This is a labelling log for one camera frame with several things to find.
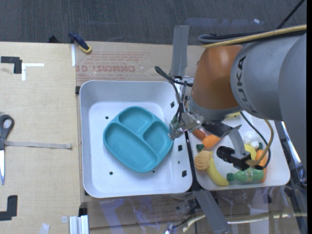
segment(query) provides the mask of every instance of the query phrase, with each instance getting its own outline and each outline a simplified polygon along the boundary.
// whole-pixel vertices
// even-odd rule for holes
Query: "blue divided plate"
[[[168,126],[143,107],[120,112],[105,128],[106,148],[130,169],[144,173],[154,169],[168,154],[173,141]]]

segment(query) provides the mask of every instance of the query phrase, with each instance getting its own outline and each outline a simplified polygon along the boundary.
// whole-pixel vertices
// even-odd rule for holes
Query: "orange carrot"
[[[206,134],[198,128],[192,131],[192,134],[194,134],[194,136],[200,140],[203,140],[206,137]]]
[[[221,138],[216,135],[208,135],[203,139],[203,145],[205,146],[205,148],[211,148],[216,145],[220,140]]]
[[[257,151],[257,155],[255,156],[255,159],[257,160],[257,159],[259,159],[260,158],[260,156],[263,154],[263,150],[262,149],[259,149],[258,151]],[[260,163],[259,163],[259,165],[260,166],[264,166],[266,163],[267,163],[267,160],[268,160],[268,154],[266,154],[265,156],[264,156],[264,158],[260,161]],[[266,175],[267,175],[267,168],[264,168],[263,169],[263,179],[261,180],[261,182],[262,183],[264,183],[264,181],[265,181],[265,179],[266,179]]]

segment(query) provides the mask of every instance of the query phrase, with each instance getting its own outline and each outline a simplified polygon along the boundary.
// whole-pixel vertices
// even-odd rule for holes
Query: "yellow cable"
[[[265,157],[265,155],[267,154],[267,151],[269,150],[271,144],[272,144],[272,141],[273,141],[273,137],[274,137],[274,131],[273,131],[273,127],[272,125],[270,124],[270,122],[268,120],[264,120],[266,122],[266,124],[269,126],[269,129],[271,131],[271,137],[270,137],[270,140],[269,140],[269,143],[268,145],[266,146],[266,148],[264,149],[263,151],[263,154],[259,157],[259,159],[257,160],[252,160],[252,159],[249,159],[246,161],[246,164],[249,165],[250,167],[254,167],[256,165],[259,165],[259,163],[261,162],[261,160]]]
[[[251,40],[257,40],[257,39],[261,39],[261,38],[272,37],[272,36],[287,34],[287,33],[291,33],[291,32],[303,31],[303,30],[307,30],[306,24],[300,25],[300,26],[295,26],[295,27],[288,27],[288,28],[283,28],[283,29],[272,30],[269,32],[254,34],[254,35],[247,36],[247,37],[240,37],[240,38],[236,38],[236,39],[232,39],[232,40],[203,44],[202,47],[212,48],[212,47],[224,46],[224,45],[230,45],[230,44],[239,44],[239,43],[247,42],[247,41],[251,41]]]

